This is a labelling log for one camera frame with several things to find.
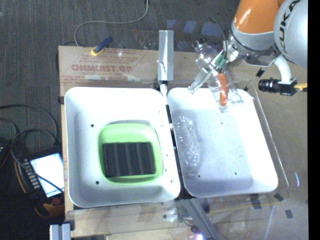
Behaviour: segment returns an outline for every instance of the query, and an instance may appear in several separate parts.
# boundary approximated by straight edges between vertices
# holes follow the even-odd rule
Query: screen
[[[64,164],[59,153],[33,159],[30,163],[36,174],[52,182],[62,190],[65,188]],[[48,198],[61,193],[50,183],[41,178],[38,179]]]

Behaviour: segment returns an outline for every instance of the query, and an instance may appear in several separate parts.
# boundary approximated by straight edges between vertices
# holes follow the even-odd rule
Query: floor
[[[185,30],[190,25],[196,26],[193,38],[198,38],[201,29],[195,23],[210,23],[210,18],[215,18],[223,28],[228,28],[240,0],[149,0],[148,11],[144,1],[0,0],[1,142],[18,146],[19,152],[34,152],[61,142],[58,46],[75,46],[77,42],[80,46],[94,47],[106,38],[109,28],[119,33],[122,30],[157,33],[173,23],[181,23]],[[217,33],[212,40],[218,49],[222,47],[221,38]],[[143,48],[142,43],[130,42],[128,36],[112,45]],[[176,49],[189,51],[190,47]],[[277,77],[277,71],[271,68],[266,75]],[[307,82],[306,70],[294,67],[292,75],[301,83]],[[279,186],[275,192],[258,196],[210,199],[207,217],[221,239],[308,239],[308,94],[299,92],[288,97],[259,92],[258,97],[267,121],[263,127],[273,136]],[[26,106],[2,107],[6,105]],[[57,124],[56,135],[48,113]],[[55,140],[47,131],[53,133]],[[64,219],[63,215],[52,219],[39,217],[22,191],[14,160],[10,155],[0,156],[0,239],[49,239],[49,226],[61,224]],[[123,232],[85,239],[195,237],[191,227],[185,225],[142,232],[126,232],[124,228]]]

